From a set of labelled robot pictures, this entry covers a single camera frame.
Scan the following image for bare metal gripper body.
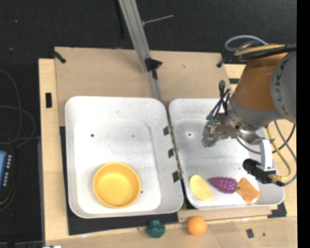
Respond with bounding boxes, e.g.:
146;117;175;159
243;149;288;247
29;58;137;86
211;114;265;145

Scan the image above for white plastic tray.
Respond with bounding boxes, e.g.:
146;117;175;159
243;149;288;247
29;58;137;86
167;98;285;211
64;96;184;219

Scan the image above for purple grapes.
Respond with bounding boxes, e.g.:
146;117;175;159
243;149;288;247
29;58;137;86
208;176;238;194

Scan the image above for yellow oval toy food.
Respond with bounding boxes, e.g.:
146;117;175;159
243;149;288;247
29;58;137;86
189;174;213;202

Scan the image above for orange bread slice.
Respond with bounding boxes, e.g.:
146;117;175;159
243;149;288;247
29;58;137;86
236;177;260;204

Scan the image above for orange ball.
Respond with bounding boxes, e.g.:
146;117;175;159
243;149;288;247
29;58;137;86
187;215;207;236

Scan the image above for yellow bowl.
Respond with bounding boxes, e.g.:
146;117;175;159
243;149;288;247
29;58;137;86
92;161;142;209

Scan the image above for green broccoli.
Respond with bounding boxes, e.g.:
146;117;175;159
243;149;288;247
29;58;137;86
145;219;166;239

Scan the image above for pale brown flat board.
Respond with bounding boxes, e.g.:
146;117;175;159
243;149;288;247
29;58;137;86
54;46;278;223

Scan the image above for black cylinder on white bracket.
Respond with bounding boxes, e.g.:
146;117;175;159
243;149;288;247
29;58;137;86
242;138;277;184

